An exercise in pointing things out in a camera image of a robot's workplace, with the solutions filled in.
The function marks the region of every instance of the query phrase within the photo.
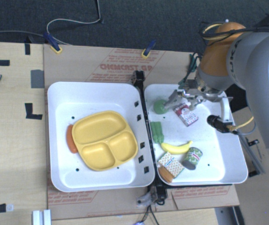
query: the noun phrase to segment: yellow banana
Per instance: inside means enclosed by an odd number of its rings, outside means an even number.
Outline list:
[[[190,145],[193,143],[193,141],[189,141],[186,144],[180,145],[180,146],[174,146],[168,143],[161,143],[161,147],[165,152],[169,152],[171,154],[177,155],[177,154],[183,154],[186,153],[189,148]]]

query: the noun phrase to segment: light wood surface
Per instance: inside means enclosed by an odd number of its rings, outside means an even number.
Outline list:
[[[43,45],[0,43],[0,60],[10,60],[0,74],[0,204],[13,204],[14,211],[0,213],[0,225],[31,224],[33,210],[47,209],[45,90],[32,89],[31,70],[44,69]],[[33,104],[42,120],[26,119],[25,103]],[[164,224],[217,225],[214,209],[158,212]],[[94,217],[53,221],[52,224],[135,224],[140,215]],[[145,224],[155,224],[150,215]]]

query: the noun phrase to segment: yellow divided plate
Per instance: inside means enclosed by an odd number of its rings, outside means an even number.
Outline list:
[[[133,159],[138,144],[126,120],[117,112],[98,112],[78,120],[72,137],[86,165],[96,171]]]

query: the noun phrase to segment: green can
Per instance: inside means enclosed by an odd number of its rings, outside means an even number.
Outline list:
[[[202,152],[198,148],[190,148],[186,154],[185,159],[181,162],[181,164],[189,169],[194,170],[196,169],[197,164],[199,163],[200,157],[202,156]]]

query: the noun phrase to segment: cardboard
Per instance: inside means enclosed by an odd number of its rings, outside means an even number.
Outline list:
[[[151,51],[148,59],[141,58],[141,50],[105,47],[61,45],[56,54],[44,45],[46,145],[49,157],[47,90],[55,82],[129,83],[134,71],[144,71],[144,86],[153,83],[177,84],[187,72],[190,53]],[[48,209],[52,219],[87,218],[108,215],[144,213],[136,199],[147,188],[63,193],[48,178]],[[234,185],[184,187],[168,189],[168,198],[156,211],[188,210],[239,205]]]

